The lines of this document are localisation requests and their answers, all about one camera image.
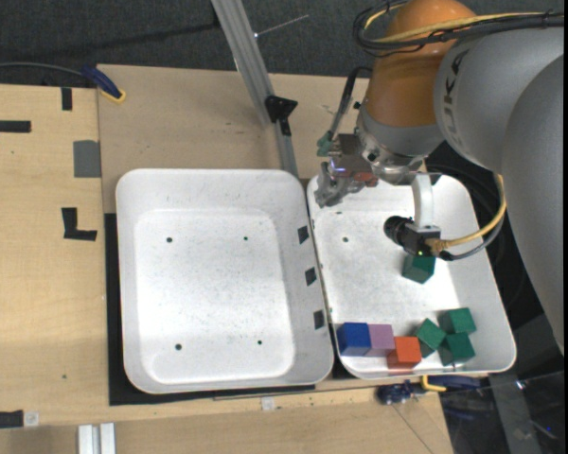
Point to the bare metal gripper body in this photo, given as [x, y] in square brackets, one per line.
[352, 154]

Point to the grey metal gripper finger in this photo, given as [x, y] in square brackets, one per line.
[323, 192]
[344, 188]

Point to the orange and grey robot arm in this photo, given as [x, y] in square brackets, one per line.
[497, 92]

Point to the red cube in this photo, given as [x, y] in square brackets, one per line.
[365, 179]

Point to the white plastic tray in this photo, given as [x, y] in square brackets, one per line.
[218, 282]
[369, 291]

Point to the green cube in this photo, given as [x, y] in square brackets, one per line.
[419, 268]
[430, 334]
[459, 348]
[458, 320]

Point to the blue cube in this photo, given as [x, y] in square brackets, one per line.
[353, 337]

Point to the purple cube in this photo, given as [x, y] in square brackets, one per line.
[382, 337]

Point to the pale wood board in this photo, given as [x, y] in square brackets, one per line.
[184, 121]

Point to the orange cube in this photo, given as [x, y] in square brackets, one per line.
[406, 350]

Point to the black cylinder on white bracket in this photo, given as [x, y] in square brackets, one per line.
[409, 232]

